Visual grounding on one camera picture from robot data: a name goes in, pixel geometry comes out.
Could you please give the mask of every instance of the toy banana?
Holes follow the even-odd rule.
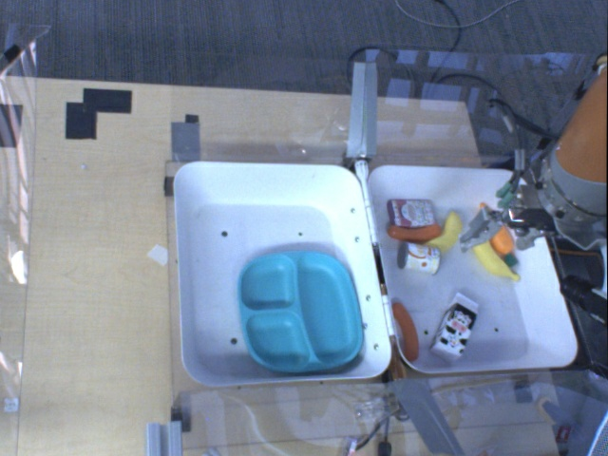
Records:
[[[473,252],[485,269],[494,276],[508,277],[516,281],[520,279],[520,276],[509,269],[504,260],[498,256],[489,241],[475,245]]]
[[[426,245],[438,248],[440,252],[444,254],[454,246],[456,241],[458,241],[458,236],[461,231],[463,231],[463,223],[461,222],[460,217],[453,211],[450,211],[447,215],[442,234],[437,238],[428,241]]]

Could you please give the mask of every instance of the wire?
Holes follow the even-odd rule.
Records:
[[[349,56],[349,59],[346,62],[346,78],[349,82],[349,86],[352,86],[351,64],[353,63],[354,59],[357,57],[358,54],[360,54],[361,52],[365,52],[366,50],[377,50],[379,52],[384,52],[385,54],[388,54],[390,57],[392,57],[395,61],[399,59],[398,49],[395,49],[390,45],[367,45],[358,47],[353,52],[351,52],[351,55]]]
[[[419,17],[416,17],[415,15],[412,15],[411,13],[408,13],[399,3],[399,0],[394,0],[395,1],[395,5],[397,6],[397,8],[407,17],[409,17],[411,20],[414,20],[420,24],[424,24],[426,26],[432,26],[438,29],[468,29],[469,27],[473,27],[473,26],[477,26],[479,24],[481,24],[482,22],[485,22],[486,20],[488,20],[489,18],[493,17],[494,15],[496,15],[497,13],[503,11],[504,9],[515,5],[517,3],[522,2],[523,0],[511,0],[510,2],[507,2],[501,6],[499,6],[497,9],[494,9],[493,11],[491,11],[488,15],[485,15],[484,17],[481,17],[477,20],[474,20],[473,22],[469,22],[467,24],[458,24],[456,26],[453,25],[449,25],[449,24],[438,24],[436,22],[431,22],[429,20],[425,20],[425,19],[421,19]]]
[[[373,427],[373,429],[371,430],[371,432],[365,436],[363,439],[361,439],[360,441],[357,441],[357,448],[356,450],[358,451],[359,449],[362,449],[363,447],[365,447],[369,441],[371,441],[371,438],[373,438],[373,436],[376,435],[376,433],[382,428],[382,426],[387,425],[388,426],[388,420],[393,416],[393,415],[397,415],[398,413],[400,413],[402,411],[401,407],[399,407],[397,410],[394,410],[393,412],[391,412],[390,414],[385,415],[382,419],[380,419],[376,425]]]
[[[440,65],[437,66],[437,69],[435,69],[435,72],[433,72],[433,75],[430,77],[430,81],[432,83],[437,78],[437,73],[440,71],[440,69],[442,69],[444,67],[444,64],[446,63],[447,58],[449,57],[449,55],[452,52],[454,52],[454,49],[460,44],[460,39],[463,36],[463,30],[460,27],[460,19],[458,18],[458,15],[456,15],[456,12],[454,11],[454,9],[450,5],[448,5],[445,0],[435,0],[435,1],[438,2],[438,3],[440,3],[441,5],[443,5],[447,9],[447,11],[450,13],[450,15],[452,16],[452,18],[456,22],[456,25],[458,26],[458,28],[456,29],[457,33],[456,33],[456,40],[454,41],[454,44],[452,44],[452,47],[447,52],[447,54],[444,57],[443,61],[441,62]]]
[[[476,74],[471,74],[471,73],[466,73],[466,72],[453,72],[453,73],[445,74],[444,76],[439,78],[435,82],[435,84],[440,85],[442,82],[451,80],[453,78],[465,78],[465,79],[469,79],[469,80],[473,80],[473,81],[478,81],[478,82],[482,83],[483,85],[486,85],[487,87],[491,88],[497,94],[497,96],[499,96],[499,97],[503,96],[503,93],[500,91],[500,89],[497,86],[495,86],[493,83],[488,81],[487,79],[482,78],[481,76],[477,76]],[[502,98],[490,98],[488,100],[488,102],[490,103],[490,105],[494,105],[494,104],[502,105],[504,108],[506,108],[509,111],[509,113],[515,120],[516,124],[522,126],[523,128],[532,132],[533,134],[543,137],[544,139],[549,139],[549,140],[555,140],[557,138],[554,135],[548,133],[540,125],[537,125],[537,124],[527,120],[525,117],[523,117],[522,115],[517,113],[513,109],[513,107],[510,104],[508,104],[505,100],[503,100]]]
[[[387,422],[384,424],[384,440],[389,440],[389,430],[390,430],[390,417],[387,419]]]

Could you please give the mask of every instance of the can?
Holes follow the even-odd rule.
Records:
[[[400,269],[435,274],[439,269],[440,258],[441,252],[438,248],[417,243],[402,243],[397,253],[397,266]]]

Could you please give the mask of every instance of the metal bracket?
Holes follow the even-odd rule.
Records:
[[[378,108],[376,63],[355,63],[352,70],[351,124],[346,158],[371,158],[376,154]]]
[[[465,456],[426,382],[398,380],[392,383],[391,389],[431,454]]]
[[[181,421],[162,425],[151,423],[145,428],[145,456],[182,456]]]

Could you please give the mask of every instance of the blue plate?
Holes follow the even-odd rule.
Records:
[[[249,353],[269,370],[332,370],[361,351],[356,292],[349,272],[333,256],[260,256],[240,274],[238,302]]]

